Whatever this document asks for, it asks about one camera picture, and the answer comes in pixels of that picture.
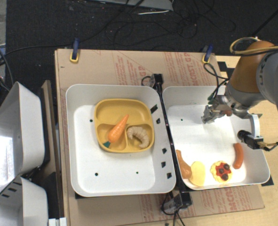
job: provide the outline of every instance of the toy shrimp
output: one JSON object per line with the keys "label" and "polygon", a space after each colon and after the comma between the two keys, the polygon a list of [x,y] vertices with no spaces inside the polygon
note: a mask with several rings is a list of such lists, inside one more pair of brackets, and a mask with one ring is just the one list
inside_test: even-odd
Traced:
{"label": "toy shrimp", "polygon": [[128,128],[127,129],[127,137],[129,139],[132,139],[133,136],[135,136],[136,138],[138,138],[141,141],[141,144],[139,145],[139,147],[141,149],[144,149],[149,146],[149,138],[148,138],[147,132],[142,127],[133,126],[133,127]]}

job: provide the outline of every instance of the plastic carrot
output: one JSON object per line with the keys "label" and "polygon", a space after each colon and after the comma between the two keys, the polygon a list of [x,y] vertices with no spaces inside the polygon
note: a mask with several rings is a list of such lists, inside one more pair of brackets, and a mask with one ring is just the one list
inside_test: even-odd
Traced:
{"label": "plastic carrot", "polygon": [[109,147],[111,143],[115,143],[116,141],[119,140],[119,138],[121,137],[125,127],[126,127],[126,122],[129,118],[129,114],[126,114],[122,120],[120,120],[109,132],[107,138],[108,141],[105,142],[103,145],[105,147]]}

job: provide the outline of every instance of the white tray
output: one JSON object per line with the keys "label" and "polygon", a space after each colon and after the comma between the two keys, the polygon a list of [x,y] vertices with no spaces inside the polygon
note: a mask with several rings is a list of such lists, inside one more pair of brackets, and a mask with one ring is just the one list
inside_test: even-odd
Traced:
{"label": "white tray", "polygon": [[[152,108],[155,140],[151,149],[139,153],[111,153],[97,141],[94,125],[95,105],[104,99],[140,100]],[[71,184],[84,197],[159,194],[170,192],[175,169],[164,116],[157,92],[144,86],[71,86],[66,92],[67,122],[71,165]]]}
{"label": "white tray", "polygon": [[0,226],[47,226],[46,191],[16,177],[0,194]]}
{"label": "white tray", "polygon": [[44,156],[40,98],[16,82],[0,107],[0,192]]}
{"label": "white tray", "polygon": [[[184,179],[187,187],[194,190],[261,184],[269,180],[270,170],[262,150],[253,150],[243,144],[244,162],[240,169],[232,167],[235,161],[233,144],[240,142],[240,130],[251,131],[250,120],[233,115],[204,124],[201,120],[208,96],[215,86],[168,87],[163,100],[175,149],[182,152],[184,161],[192,165],[201,161],[206,168],[204,186],[195,186]],[[217,182],[210,172],[213,163],[225,161],[231,166],[232,179],[227,184]]]}

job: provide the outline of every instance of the toy sausage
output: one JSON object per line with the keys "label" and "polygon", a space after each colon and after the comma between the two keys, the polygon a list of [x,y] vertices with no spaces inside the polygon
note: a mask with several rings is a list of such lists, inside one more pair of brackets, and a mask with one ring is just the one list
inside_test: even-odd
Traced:
{"label": "toy sausage", "polygon": [[242,166],[243,163],[243,148],[240,143],[234,144],[235,153],[236,153],[236,159],[234,161],[233,167],[235,169],[239,169]]}

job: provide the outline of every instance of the black connector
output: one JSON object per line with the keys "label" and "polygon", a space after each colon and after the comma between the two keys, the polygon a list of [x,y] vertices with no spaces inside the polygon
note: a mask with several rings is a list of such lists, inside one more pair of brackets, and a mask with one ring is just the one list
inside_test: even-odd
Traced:
{"label": "black connector", "polygon": [[237,137],[242,142],[246,143],[248,147],[252,149],[260,149],[260,146],[258,145],[258,142],[262,142],[263,138],[254,138],[252,134],[246,130],[241,130],[238,132]]}
{"label": "black connector", "polygon": [[163,79],[163,75],[161,73],[154,73],[151,78],[151,84],[153,84],[153,88],[157,89],[156,86],[157,84],[163,84],[164,83],[164,79]]}

